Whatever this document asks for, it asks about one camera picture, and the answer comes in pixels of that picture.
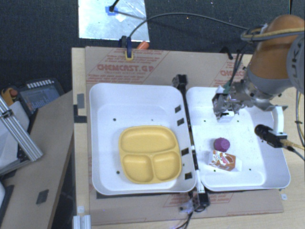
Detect thin black and white rod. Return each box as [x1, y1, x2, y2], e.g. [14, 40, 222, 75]
[179, 84, 206, 193]

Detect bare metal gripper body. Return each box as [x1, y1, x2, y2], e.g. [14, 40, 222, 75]
[212, 81, 275, 112]

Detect yellow divided plate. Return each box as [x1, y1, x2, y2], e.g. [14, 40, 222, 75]
[118, 125, 183, 185]

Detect black cylinder on white bracket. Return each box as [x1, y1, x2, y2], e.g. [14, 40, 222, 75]
[254, 105, 289, 149]

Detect small white box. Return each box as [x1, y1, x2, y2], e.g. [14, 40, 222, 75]
[217, 112, 235, 124]

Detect brown and white carton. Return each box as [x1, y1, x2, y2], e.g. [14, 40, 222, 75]
[205, 149, 243, 173]

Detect purple round toy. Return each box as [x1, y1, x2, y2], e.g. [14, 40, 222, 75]
[213, 137, 231, 153]

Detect brown cardboard board red print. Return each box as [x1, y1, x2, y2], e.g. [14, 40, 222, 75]
[84, 46, 285, 226]

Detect white plastic tray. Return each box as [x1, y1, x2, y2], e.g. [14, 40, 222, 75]
[89, 83, 198, 196]
[185, 86, 292, 192]

